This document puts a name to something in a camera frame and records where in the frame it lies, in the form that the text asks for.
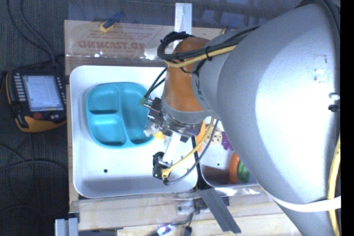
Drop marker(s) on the yellow banana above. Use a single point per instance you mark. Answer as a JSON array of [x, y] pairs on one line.
[[159, 135]]

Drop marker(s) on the white plastic tray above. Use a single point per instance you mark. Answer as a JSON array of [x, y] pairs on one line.
[[215, 159], [110, 171]]

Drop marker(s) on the blue divided plate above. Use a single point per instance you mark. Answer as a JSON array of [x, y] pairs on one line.
[[108, 107]]

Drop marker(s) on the purple grapes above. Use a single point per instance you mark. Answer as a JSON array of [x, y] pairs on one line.
[[226, 141]]

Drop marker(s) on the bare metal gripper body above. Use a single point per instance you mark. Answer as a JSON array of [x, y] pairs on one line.
[[157, 114]]

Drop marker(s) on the thin black rod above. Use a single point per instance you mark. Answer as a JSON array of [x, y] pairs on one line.
[[196, 163]]

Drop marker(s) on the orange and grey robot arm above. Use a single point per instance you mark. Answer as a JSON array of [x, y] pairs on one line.
[[271, 96]]

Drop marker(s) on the pale chocolate chip biscuit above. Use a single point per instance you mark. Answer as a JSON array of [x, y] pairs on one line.
[[217, 137]]

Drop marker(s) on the brown sausage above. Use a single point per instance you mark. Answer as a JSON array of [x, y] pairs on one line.
[[214, 174]]

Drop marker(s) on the black cylinder on white bracket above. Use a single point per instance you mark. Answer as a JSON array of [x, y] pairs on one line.
[[160, 165]]

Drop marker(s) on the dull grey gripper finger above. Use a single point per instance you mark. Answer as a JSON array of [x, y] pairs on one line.
[[149, 131]]

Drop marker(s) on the orange carrot with green top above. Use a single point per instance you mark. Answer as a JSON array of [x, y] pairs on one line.
[[234, 167]]

